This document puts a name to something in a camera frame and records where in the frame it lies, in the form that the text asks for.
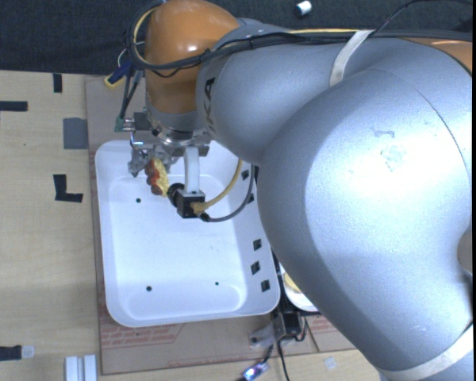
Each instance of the cardboard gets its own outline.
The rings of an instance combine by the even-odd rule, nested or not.
[[[269,314],[143,328],[127,328],[110,317],[104,291],[94,157],[101,144],[109,140],[129,139],[128,133],[114,132],[114,122],[120,112],[123,89],[123,83],[115,89],[109,89],[101,77],[86,79],[102,374],[262,359],[266,349],[251,347],[249,334],[268,325],[271,321]],[[144,108],[144,97],[144,81],[142,81],[129,105],[128,114],[132,115]],[[353,348],[352,344],[324,317],[310,316],[307,322],[309,334],[302,342],[292,341],[285,345],[283,351],[286,355]]]

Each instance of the black carpet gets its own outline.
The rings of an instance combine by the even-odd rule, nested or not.
[[[133,14],[151,0],[0,0],[0,69],[105,75],[117,64],[121,37]],[[377,28],[412,0],[208,0],[236,17],[291,29]],[[388,29],[442,29],[472,33],[472,6],[420,2],[398,14]]]

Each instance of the tray hole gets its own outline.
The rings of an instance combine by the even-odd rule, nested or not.
[[[261,282],[261,291],[266,292],[270,289],[270,281],[265,279],[264,281]]]
[[[251,271],[253,275],[260,269],[261,269],[261,266],[259,265],[259,261],[256,261],[253,263],[253,265],[251,265]]]

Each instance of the wooden table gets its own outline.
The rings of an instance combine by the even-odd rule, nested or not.
[[[99,357],[90,176],[86,149],[63,149],[63,119],[86,118],[85,76],[0,71],[0,101],[27,112],[0,113],[0,346],[33,345],[32,359],[0,362],[1,380],[63,380],[66,356]],[[83,201],[55,201],[53,175]],[[336,366],[326,365],[332,357]],[[284,380],[279,359],[259,379]],[[250,363],[99,376],[118,381],[233,381]],[[377,381],[356,350],[286,358],[290,379]]]

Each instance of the white tray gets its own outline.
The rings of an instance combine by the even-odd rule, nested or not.
[[[125,140],[105,143],[95,156],[106,305],[113,319],[138,327],[272,311],[280,290],[257,202],[228,221],[182,219],[167,198],[150,192],[143,171],[137,178],[129,174],[130,156]],[[207,200],[228,185],[236,162],[219,144],[210,145],[200,159]],[[249,169],[244,164],[243,171]],[[183,173],[180,159],[171,166],[170,184],[183,183]],[[240,177],[208,214],[234,211],[247,188],[248,179]]]

